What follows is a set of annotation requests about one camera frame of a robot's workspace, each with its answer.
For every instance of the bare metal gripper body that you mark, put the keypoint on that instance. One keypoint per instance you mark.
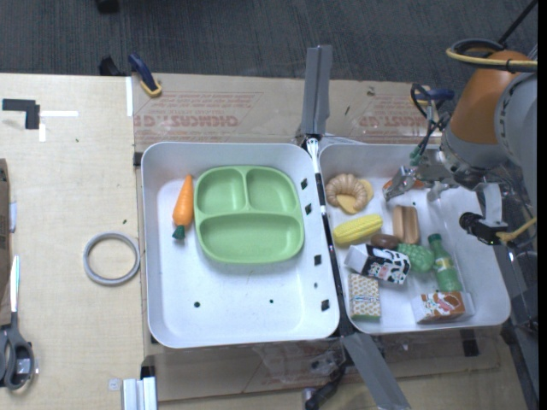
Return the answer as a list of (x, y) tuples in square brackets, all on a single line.
[(440, 170)]

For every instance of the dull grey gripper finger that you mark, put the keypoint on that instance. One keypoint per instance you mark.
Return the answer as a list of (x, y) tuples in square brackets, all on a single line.
[(407, 174), (392, 191)]

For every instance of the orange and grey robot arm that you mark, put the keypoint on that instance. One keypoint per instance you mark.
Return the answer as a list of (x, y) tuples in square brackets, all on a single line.
[(478, 109)]

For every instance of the small orange toy food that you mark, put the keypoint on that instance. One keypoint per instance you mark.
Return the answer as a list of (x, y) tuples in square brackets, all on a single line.
[(416, 183)]

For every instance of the hot dog in bun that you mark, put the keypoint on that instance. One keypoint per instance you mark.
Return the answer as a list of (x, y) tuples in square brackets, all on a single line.
[(406, 224)]

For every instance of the tan croissant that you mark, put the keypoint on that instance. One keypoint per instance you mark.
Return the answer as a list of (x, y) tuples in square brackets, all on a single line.
[(348, 185)]

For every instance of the yellow chip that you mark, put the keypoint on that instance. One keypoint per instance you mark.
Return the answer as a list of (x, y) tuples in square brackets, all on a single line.
[(347, 206)]

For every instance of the brown chocolate doughnut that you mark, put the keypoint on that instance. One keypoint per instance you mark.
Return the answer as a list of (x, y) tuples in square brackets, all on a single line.
[(384, 240)]

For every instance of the yellow corn cob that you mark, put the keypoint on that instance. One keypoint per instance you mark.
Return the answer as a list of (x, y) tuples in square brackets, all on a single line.
[(358, 230)]

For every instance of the green grapes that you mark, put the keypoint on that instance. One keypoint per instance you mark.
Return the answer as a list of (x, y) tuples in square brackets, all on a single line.
[(416, 257)]

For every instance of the thin black and white rod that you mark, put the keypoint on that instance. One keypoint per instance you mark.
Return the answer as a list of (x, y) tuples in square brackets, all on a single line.
[(325, 220)]

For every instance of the cow print milk carton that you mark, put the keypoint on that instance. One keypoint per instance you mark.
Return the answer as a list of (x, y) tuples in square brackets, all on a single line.
[(380, 265)]

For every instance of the green bottle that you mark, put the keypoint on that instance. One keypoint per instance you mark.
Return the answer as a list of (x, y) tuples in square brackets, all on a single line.
[(446, 269)]

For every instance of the yellow and orange carton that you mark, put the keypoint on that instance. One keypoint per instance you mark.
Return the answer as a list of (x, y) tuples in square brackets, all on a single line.
[(364, 297)]

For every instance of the white plastic tray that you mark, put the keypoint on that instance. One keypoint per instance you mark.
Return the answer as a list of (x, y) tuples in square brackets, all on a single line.
[(483, 280), (239, 306)]

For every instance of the orange juice carton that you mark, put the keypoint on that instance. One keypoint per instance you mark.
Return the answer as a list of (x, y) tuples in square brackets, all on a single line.
[(442, 308)]

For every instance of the green divided plate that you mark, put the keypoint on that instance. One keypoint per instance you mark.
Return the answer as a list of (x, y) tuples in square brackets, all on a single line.
[(250, 235)]

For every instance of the brown cardboard board red print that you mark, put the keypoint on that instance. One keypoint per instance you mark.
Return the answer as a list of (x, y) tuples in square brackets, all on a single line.
[(256, 109)]

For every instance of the orange carrot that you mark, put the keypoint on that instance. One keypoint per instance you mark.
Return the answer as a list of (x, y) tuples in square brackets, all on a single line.
[(184, 205)]

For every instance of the black cylinder on white bracket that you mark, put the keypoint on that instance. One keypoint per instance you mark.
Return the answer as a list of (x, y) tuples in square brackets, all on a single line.
[(476, 224)]

